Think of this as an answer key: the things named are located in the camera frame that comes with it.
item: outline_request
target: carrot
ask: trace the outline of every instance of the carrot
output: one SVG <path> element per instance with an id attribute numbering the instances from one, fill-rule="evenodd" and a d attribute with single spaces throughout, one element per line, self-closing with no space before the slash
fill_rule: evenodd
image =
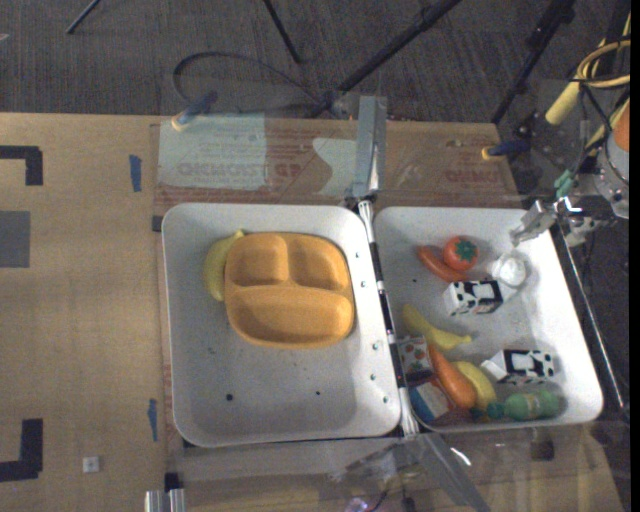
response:
<path id="1" fill-rule="evenodd" d="M 471 409 L 478 398 L 471 381 L 447 360 L 435 344 L 428 343 L 427 347 L 436 377 L 451 400 L 461 409 Z"/>
<path id="2" fill-rule="evenodd" d="M 422 264 L 443 281 L 447 281 L 448 283 L 455 283 L 457 281 L 468 281 L 467 276 L 463 272 L 454 270 L 449 267 L 442 260 L 440 260 L 426 245 L 418 247 L 417 254 L 418 259 L 422 262 Z"/>

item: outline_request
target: banana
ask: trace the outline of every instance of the banana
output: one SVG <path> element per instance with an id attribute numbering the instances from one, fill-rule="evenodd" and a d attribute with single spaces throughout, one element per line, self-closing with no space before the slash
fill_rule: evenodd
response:
<path id="1" fill-rule="evenodd" d="M 453 364 L 460 373 L 469 379 L 471 384 L 473 384 L 473 387 L 476 388 L 478 398 L 476 399 L 475 406 L 478 409 L 484 412 L 487 410 L 487 406 L 491 402 L 498 401 L 493 384 L 483 371 L 475 364 L 469 363 L 468 361 L 455 361 L 451 364 Z"/>
<path id="2" fill-rule="evenodd" d="M 243 236 L 244 233 L 239 229 L 231 236 L 216 240 L 204 260 L 202 269 L 204 285 L 217 301 L 224 301 L 224 265 L 227 261 L 227 255 L 233 243 Z"/>
<path id="3" fill-rule="evenodd" d="M 459 336 L 434 327 L 411 304 L 402 307 L 402 320 L 407 330 L 414 336 L 422 334 L 428 343 L 435 343 L 440 350 L 451 350 L 461 343 L 470 343 L 471 336 Z"/>

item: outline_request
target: green bottle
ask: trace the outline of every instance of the green bottle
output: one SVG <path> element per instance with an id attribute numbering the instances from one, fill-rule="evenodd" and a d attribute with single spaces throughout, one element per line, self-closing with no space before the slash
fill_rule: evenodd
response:
<path id="1" fill-rule="evenodd" d="M 487 415 L 493 420 L 505 416 L 516 421 L 553 418 L 559 412 L 558 397 L 544 389 L 534 393 L 514 393 L 504 404 L 493 402 L 487 407 Z"/>

